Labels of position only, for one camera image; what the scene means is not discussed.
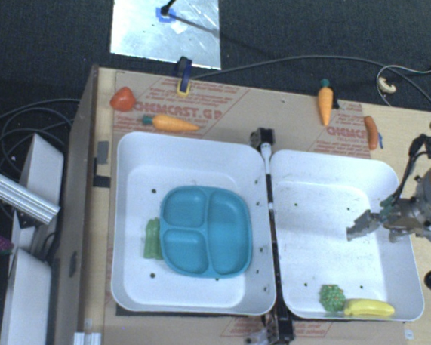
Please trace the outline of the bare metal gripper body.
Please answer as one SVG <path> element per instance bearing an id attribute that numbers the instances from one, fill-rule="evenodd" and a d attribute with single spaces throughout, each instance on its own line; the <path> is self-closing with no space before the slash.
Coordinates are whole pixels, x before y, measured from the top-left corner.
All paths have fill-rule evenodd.
<path id="1" fill-rule="evenodd" d="M 421 199 L 395 199 L 389 196 L 380 206 L 380 222 L 389 230 L 391 242 L 397 243 L 406 235 L 425 239 L 431 236 L 431 207 Z"/>

